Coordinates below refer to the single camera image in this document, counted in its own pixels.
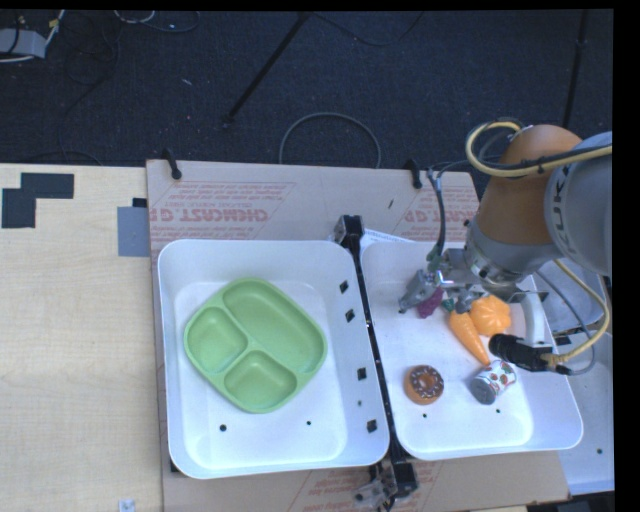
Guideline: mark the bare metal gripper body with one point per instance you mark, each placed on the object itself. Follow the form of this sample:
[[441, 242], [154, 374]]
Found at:
[[462, 272]]

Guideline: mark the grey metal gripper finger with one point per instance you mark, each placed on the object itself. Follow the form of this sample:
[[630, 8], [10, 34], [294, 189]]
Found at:
[[419, 291], [466, 301]]

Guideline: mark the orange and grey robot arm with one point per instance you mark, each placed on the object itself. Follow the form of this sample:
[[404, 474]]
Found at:
[[525, 200]]

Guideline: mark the purple grapes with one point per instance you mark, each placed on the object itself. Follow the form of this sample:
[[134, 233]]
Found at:
[[430, 306]]

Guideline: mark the orange pumpkin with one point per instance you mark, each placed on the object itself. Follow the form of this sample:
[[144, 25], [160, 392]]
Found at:
[[491, 315]]

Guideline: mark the orange carrot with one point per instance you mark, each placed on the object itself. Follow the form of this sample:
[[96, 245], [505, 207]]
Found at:
[[467, 332]]

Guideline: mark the white paper sheet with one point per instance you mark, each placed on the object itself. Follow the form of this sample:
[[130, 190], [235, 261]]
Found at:
[[385, 236]]

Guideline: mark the small patterned can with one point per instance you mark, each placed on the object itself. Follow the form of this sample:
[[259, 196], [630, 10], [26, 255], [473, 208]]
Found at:
[[492, 382]]

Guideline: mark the brown doughnut with sprinkles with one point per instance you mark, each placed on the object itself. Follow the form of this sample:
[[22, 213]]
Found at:
[[424, 384]]

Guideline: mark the white plastic tray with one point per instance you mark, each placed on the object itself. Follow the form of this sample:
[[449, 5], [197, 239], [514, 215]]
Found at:
[[450, 435], [280, 450]]

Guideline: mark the brown cardboard board red print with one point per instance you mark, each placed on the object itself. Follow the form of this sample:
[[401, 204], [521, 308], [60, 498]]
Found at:
[[300, 200]]

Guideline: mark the green divided plate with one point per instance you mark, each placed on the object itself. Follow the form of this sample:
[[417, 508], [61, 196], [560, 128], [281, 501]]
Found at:
[[255, 345]]

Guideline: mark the black cylinder on white bracket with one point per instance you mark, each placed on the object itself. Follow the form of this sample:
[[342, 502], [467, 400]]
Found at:
[[520, 352]]

